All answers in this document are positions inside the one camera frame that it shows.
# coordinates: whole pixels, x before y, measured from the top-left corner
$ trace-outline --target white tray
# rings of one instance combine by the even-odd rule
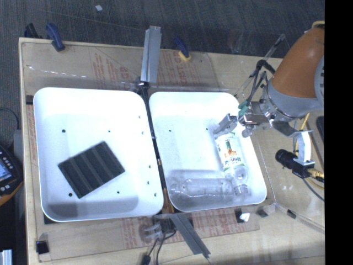
[[[41,205],[50,219],[149,216],[161,210],[161,181],[146,106],[139,95],[43,88],[34,96],[34,113]],[[101,141],[125,172],[79,199],[58,164]]]
[[[249,168],[249,193],[223,199],[181,199],[171,193],[175,181],[198,178],[224,178],[213,130],[230,113],[238,115],[238,101],[220,92],[156,92],[149,106],[157,146],[162,160],[169,197],[180,211],[200,211],[258,204],[266,198],[266,185],[249,137],[237,125],[235,133]]]

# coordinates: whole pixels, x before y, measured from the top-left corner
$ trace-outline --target gray carpet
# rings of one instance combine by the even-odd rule
[[[47,37],[56,24],[63,40],[143,46],[150,25],[162,28],[162,48],[181,37],[191,51],[264,56],[278,36],[284,57],[316,20],[325,19],[325,0],[0,0],[0,107],[20,117],[18,38],[33,23]],[[0,144],[8,147],[14,116],[0,111]]]

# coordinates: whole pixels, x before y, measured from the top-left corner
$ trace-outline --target plastic bottle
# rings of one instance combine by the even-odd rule
[[[224,174],[232,184],[236,195],[248,193],[248,168],[235,133],[229,132],[215,138]]]
[[[232,183],[224,178],[186,179],[170,186],[169,192],[181,198],[224,199],[234,198]]]

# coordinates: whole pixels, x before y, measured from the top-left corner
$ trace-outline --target black ribbed object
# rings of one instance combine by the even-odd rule
[[[125,172],[104,141],[61,162],[58,166],[78,198]]]

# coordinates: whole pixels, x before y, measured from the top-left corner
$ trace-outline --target clear plastic bottle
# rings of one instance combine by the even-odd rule
[[[215,138],[224,174],[232,184],[236,195],[248,193],[248,168],[235,133],[229,132]]]
[[[186,179],[173,183],[169,192],[180,198],[231,200],[234,198],[234,188],[229,180],[224,178]]]

